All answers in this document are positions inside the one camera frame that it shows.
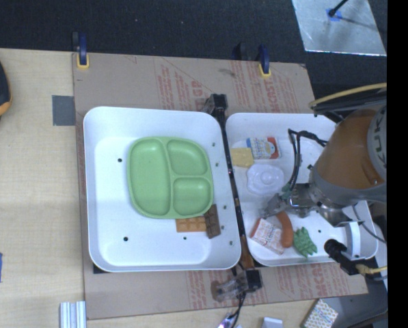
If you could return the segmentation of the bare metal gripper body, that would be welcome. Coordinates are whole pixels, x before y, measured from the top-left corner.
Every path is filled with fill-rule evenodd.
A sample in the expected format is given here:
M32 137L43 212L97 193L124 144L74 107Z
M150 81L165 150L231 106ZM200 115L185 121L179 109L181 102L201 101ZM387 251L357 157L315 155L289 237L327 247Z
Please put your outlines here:
M316 212L333 227L342 227L343 206L332 202L314 183L288 185L283 191L282 199L288 204L288 209L299 217Z

